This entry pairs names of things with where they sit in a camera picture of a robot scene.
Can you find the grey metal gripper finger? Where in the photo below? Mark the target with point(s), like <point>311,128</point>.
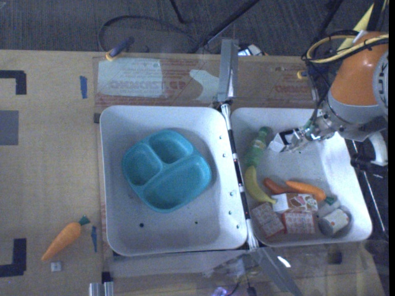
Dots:
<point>304,143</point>
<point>293,139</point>

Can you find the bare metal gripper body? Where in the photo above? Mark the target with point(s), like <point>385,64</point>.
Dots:
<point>321,128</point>

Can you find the white and black carton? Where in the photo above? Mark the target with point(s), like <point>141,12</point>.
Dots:
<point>277,143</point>

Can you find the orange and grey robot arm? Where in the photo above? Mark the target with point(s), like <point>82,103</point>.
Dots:
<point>355,82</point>

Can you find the green plastic bottle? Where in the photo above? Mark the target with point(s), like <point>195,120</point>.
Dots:
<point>256,150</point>

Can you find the white plastic tray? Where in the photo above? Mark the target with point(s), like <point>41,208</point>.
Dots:
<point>123,227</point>
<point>336,171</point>

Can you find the orange carrot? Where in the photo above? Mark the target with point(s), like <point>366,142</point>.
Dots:
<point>307,189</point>
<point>61,239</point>

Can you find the orange sausage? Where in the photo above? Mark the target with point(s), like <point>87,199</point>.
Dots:
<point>274,187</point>

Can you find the white and orange carton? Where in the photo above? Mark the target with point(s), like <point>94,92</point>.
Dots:
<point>296,203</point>

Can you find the yellow banana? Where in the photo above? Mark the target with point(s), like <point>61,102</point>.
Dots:
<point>254,187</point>

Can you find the small white bottle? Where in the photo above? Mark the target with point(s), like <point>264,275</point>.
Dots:
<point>328,208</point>

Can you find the red patterned carton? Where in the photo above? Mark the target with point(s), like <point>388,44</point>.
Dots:
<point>268,220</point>
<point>298,223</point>

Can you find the white can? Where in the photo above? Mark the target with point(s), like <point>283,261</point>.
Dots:
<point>334,222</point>

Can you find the brown cardboard board red print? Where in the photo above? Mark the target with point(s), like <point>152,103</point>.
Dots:
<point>185,79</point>

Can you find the blue divided plate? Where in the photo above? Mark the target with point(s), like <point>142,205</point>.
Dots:
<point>166,171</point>

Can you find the small white cube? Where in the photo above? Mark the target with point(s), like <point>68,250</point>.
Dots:
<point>56,266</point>

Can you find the black cylinder on white bracket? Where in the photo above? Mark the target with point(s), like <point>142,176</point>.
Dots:
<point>378,153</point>

